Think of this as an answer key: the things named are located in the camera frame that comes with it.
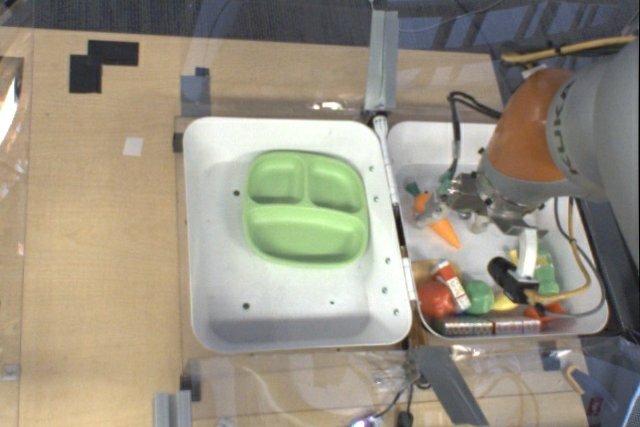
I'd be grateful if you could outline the black cylinder on white bracket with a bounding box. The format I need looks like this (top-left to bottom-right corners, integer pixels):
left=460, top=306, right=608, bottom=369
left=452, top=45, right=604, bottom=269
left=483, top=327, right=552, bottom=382
left=487, top=227, right=542, bottom=306

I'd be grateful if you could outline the green broccoli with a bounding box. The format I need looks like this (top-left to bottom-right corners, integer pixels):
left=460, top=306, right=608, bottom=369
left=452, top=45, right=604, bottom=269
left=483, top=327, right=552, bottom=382
left=530, top=249, right=562, bottom=296

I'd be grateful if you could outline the red and white carton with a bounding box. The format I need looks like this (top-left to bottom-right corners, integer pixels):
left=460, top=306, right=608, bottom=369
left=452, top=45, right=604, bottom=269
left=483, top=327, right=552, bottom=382
left=431, top=259, right=473, bottom=314

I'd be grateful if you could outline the green round fruit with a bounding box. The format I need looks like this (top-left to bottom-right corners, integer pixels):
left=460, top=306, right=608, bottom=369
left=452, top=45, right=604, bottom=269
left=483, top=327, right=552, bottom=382
left=463, top=279, right=496, bottom=317

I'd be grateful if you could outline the small orange carrot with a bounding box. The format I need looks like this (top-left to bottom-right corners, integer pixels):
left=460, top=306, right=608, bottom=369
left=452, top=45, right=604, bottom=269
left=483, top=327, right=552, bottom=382
left=522, top=300, right=567, bottom=322

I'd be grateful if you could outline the red tomato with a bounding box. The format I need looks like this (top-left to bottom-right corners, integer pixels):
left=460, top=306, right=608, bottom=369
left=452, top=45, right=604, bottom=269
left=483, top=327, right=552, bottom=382
left=417, top=278, right=457, bottom=320

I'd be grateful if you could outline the green divided plate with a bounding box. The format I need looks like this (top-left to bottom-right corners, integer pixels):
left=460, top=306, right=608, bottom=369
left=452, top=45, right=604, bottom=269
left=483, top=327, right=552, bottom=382
left=242, top=149, right=371, bottom=271

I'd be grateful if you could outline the white plastic tray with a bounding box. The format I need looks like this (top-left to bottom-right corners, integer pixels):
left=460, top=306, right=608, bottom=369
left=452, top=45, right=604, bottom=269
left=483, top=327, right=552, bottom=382
left=182, top=116, right=414, bottom=355
left=387, top=120, right=611, bottom=342

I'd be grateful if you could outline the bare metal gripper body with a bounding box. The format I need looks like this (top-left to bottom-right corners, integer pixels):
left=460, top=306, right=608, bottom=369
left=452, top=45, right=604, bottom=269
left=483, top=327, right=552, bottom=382
left=447, top=172, right=549, bottom=237

